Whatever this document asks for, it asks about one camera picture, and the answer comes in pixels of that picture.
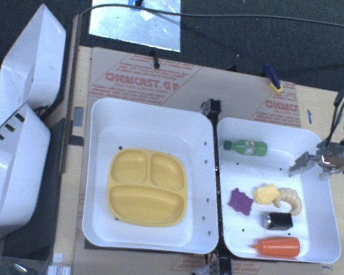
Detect yellow toy crisps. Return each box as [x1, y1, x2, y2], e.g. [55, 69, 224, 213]
[252, 181, 282, 208]

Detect orange sauce bottle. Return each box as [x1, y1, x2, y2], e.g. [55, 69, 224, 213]
[250, 230, 302, 261]

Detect brown cardboard board red print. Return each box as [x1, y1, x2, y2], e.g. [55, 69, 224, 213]
[60, 47, 344, 275]

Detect beige toy croissant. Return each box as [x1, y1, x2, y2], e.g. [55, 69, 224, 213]
[272, 186, 306, 217]

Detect green plastic bottle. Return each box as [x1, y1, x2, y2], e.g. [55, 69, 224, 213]
[222, 135, 270, 159]

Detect thin black rod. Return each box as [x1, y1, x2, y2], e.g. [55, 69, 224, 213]
[190, 109, 250, 263]

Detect purple toy grapes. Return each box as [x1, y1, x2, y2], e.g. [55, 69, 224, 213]
[227, 186, 256, 217]

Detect yellow divided plate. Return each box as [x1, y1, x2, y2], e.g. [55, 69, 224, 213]
[101, 143, 195, 232]

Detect black can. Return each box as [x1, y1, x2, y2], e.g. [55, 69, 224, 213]
[262, 209, 296, 234]

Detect white plastic tray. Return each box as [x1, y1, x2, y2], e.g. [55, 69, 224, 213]
[199, 115, 344, 272]
[72, 95, 237, 264]

